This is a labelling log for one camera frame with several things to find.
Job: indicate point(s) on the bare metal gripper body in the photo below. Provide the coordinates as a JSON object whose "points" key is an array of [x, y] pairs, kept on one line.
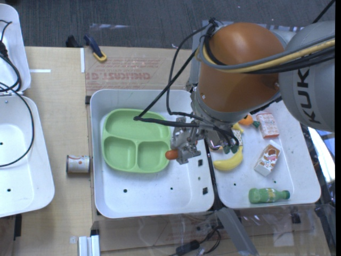
{"points": [[191, 132]]}

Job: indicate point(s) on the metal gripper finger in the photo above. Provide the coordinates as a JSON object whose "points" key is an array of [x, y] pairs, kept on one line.
{"points": [[187, 156], [178, 143]]}

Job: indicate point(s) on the orange sausage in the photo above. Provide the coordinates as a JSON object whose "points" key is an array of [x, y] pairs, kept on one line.
{"points": [[171, 154]]}

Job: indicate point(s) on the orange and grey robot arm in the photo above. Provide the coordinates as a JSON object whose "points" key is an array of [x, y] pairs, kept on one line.
{"points": [[234, 84]]}

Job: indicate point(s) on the yellow banana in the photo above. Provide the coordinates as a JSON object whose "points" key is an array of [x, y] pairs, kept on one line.
{"points": [[229, 163]]}

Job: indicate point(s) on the white plastic tray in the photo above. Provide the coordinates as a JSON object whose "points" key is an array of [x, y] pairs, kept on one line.
{"points": [[293, 169], [149, 193]]}

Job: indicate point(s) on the orange carrot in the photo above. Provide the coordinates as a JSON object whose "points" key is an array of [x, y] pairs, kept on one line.
{"points": [[246, 120]]}

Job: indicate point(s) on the green divided plate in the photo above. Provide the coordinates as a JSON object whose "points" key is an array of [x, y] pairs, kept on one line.
{"points": [[120, 148]]}

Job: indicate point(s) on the white and orange carton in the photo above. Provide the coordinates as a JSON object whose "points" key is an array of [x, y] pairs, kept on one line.
{"points": [[267, 159]]}

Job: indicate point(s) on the brown cardboard board, red print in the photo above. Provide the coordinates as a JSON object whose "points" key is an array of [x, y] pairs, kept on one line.
{"points": [[133, 71]]}

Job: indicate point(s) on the green bottle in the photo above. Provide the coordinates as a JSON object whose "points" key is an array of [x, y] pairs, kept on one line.
{"points": [[263, 195]]}

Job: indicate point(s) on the white and orange can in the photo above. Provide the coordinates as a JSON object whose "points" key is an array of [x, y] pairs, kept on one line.
{"points": [[78, 164]]}

